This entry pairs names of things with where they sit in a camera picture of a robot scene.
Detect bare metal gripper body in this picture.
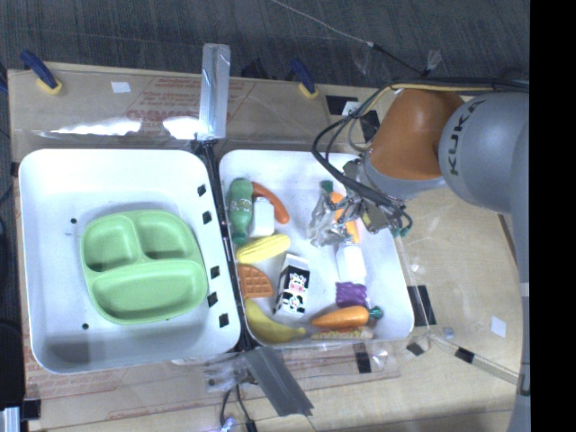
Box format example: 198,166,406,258
337,191,405,237

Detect orange carrot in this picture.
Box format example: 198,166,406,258
310,304,384,330
320,179,362,245

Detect white plastic bottle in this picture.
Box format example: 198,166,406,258
335,240,368,285

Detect orange sausage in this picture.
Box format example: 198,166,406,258
251,181,292,226

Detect white plastic tray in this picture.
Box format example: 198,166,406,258
217,149,416,348
17,148,242,375

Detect purple grapes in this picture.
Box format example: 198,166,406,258
335,281,371,310

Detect yellow corn cob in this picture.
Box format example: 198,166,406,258
235,233,292,265

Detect white cow print milk carton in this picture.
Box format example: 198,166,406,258
272,253,311,319

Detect green bottle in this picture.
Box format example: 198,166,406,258
229,177,255,248

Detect brown waffle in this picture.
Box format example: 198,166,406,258
236,263,275,300

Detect pizza slice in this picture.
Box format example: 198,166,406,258
310,326,375,342

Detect yellow banana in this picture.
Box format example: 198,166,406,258
243,298,308,345

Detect brown cardboard board, red print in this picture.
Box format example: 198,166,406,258
6,60,526,432

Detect green divided plate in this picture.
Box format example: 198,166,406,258
79,209,210,326

